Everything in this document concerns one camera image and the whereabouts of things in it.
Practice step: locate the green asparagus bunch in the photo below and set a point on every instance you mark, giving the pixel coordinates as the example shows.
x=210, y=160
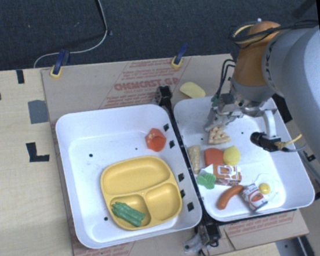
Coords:
x=128, y=214

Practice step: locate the beige bread stick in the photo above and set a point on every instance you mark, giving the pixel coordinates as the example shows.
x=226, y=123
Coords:
x=195, y=158

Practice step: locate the black cylinder on white bracket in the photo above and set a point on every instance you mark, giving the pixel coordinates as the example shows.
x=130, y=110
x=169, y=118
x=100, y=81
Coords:
x=265, y=141

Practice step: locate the white fried egg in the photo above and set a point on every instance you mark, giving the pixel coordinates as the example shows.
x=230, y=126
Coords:
x=265, y=188

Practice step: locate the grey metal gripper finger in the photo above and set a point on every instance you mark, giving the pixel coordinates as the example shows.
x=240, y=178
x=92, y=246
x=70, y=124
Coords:
x=210, y=120
x=224, y=122

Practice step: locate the green lettuce leaf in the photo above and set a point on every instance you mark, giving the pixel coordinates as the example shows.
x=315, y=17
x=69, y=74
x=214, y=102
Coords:
x=206, y=180

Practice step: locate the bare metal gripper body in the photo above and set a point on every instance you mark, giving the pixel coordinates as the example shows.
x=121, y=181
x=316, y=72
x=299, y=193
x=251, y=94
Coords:
x=230, y=106

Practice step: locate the white plastic tray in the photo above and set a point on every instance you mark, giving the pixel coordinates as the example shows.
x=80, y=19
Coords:
x=274, y=173
x=105, y=137

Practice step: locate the orange block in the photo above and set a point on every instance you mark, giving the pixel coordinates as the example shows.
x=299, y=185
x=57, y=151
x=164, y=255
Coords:
x=212, y=156

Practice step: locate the orange sausage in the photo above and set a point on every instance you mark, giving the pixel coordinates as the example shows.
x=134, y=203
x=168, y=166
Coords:
x=229, y=196

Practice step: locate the pizza slice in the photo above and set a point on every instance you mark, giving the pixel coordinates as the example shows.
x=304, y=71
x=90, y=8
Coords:
x=218, y=135

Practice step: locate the yellow oval chip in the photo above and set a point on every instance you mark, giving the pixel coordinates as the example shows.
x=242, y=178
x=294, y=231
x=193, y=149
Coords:
x=192, y=90

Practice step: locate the yellow lemon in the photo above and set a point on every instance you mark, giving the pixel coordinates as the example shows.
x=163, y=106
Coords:
x=231, y=156

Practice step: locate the red orange cup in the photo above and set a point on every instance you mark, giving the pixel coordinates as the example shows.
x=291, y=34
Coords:
x=156, y=141

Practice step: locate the red and white can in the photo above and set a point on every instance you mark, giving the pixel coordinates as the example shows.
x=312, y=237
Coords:
x=253, y=198

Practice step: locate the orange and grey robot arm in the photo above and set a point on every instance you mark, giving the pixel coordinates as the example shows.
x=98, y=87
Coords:
x=293, y=71

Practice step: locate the white and orange carton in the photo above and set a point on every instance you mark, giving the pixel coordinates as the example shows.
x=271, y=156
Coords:
x=227, y=174

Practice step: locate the yellow divided plate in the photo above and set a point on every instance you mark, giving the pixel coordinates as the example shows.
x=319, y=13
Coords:
x=137, y=174

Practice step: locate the thin black rod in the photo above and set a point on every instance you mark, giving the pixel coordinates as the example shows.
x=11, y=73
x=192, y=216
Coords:
x=178, y=133

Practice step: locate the brown cardboard board red print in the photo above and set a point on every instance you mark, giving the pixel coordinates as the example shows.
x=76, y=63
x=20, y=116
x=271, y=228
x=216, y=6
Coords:
x=99, y=85

